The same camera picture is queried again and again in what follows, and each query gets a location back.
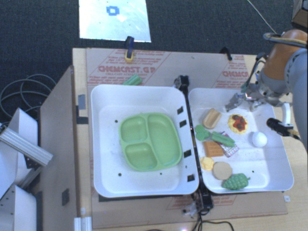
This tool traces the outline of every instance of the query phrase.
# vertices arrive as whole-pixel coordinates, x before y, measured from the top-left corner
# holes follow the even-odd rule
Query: green plate
[[[172,120],[162,113],[127,117],[119,128],[127,163],[138,171],[154,171],[179,163],[182,148]]]

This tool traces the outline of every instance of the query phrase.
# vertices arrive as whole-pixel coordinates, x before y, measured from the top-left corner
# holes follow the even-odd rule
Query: white ball
[[[255,147],[263,147],[268,142],[268,138],[262,132],[254,132],[252,135],[252,144]]]

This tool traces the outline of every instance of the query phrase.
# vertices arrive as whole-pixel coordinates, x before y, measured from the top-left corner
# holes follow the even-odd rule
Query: checkered wrapper
[[[229,137],[229,135],[226,132],[222,132],[222,135]],[[223,145],[222,143],[218,143],[221,148],[223,149],[223,153],[226,157],[231,157],[234,153],[236,153],[240,148],[235,144],[233,147],[228,147]]]

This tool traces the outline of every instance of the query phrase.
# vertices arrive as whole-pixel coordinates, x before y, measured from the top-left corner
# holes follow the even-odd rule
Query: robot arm
[[[242,93],[235,94],[226,105],[226,110],[237,107],[242,101],[250,102],[251,111],[264,103],[284,107],[285,103],[279,99],[291,92],[295,122],[301,141],[307,150],[307,33],[290,30],[279,37],[267,39],[277,43],[266,58],[263,69],[257,75],[257,82],[249,83],[249,78],[242,86]],[[261,57],[258,55],[252,74]],[[292,130],[291,127],[278,120],[270,120],[267,124],[283,136],[298,138],[297,135],[289,132],[290,129]]]

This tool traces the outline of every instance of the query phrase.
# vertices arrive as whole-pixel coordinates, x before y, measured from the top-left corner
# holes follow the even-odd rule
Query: table surface
[[[247,70],[250,72],[251,67],[255,61],[255,56],[245,55],[245,63]],[[75,79],[75,95],[76,98],[80,93],[87,93],[87,68],[86,68],[86,50],[85,49],[74,49],[73,50],[73,65],[74,65],[74,79]],[[285,96],[282,101],[291,102],[292,95]],[[277,119],[282,120],[281,109],[275,108],[275,115]],[[79,112],[80,116],[87,116],[87,111],[83,110]],[[293,115],[291,116],[291,123],[295,124]],[[79,172],[89,173],[89,161],[85,158],[89,157],[89,126],[81,125],[77,126],[77,133],[83,134],[77,138],[79,147],[82,148],[79,153],[79,158],[83,160],[79,161]],[[288,214],[279,216],[266,216],[266,217],[253,217],[253,218],[235,218],[229,219],[229,221],[236,231],[259,231],[259,230],[304,230],[306,229],[307,214],[308,214],[308,162],[307,152],[300,141],[292,138],[283,138],[283,143],[288,155],[288,159],[294,175],[293,187],[284,193],[288,196],[290,201],[286,203]],[[91,209],[91,194],[90,194],[90,178],[82,177],[82,184],[80,185],[80,206],[86,209]],[[161,224],[161,225],[150,225],[150,226],[136,226],[136,227],[124,227],[116,228],[117,231],[147,231],[147,230],[163,230],[163,231],[180,231],[180,230],[192,230],[195,223],[174,223],[174,224]],[[205,223],[204,230],[211,231],[228,231],[231,230],[226,224],[214,225]],[[114,228],[99,229],[100,231],[114,231]]]

